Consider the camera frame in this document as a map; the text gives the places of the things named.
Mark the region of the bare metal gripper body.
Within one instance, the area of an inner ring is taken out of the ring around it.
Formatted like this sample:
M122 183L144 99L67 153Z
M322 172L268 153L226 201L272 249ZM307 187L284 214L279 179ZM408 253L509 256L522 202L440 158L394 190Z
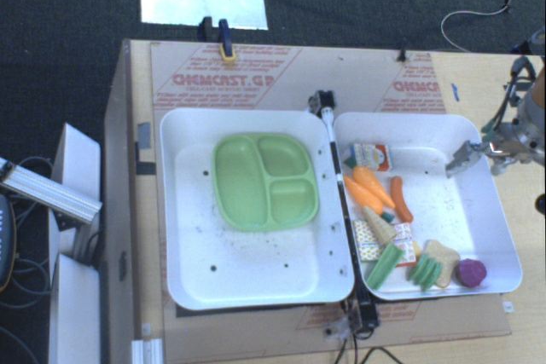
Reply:
M526 118L514 118L494 127L491 120L482 128L484 154L491 161L491 173L500 176L510 165L534 162L545 166L544 126Z

